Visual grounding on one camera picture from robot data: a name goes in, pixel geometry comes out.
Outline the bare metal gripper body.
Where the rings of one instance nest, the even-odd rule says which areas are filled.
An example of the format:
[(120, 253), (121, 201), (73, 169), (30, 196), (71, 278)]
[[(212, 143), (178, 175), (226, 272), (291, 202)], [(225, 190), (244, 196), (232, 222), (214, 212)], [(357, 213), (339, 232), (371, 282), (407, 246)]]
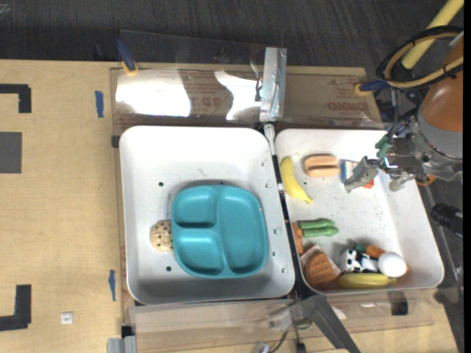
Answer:
[(392, 124), (386, 134), (378, 141), (378, 166), (392, 179), (426, 178), (427, 173), (423, 167), (421, 154), (417, 153), (414, 135), (406, 132), (404, 124)]

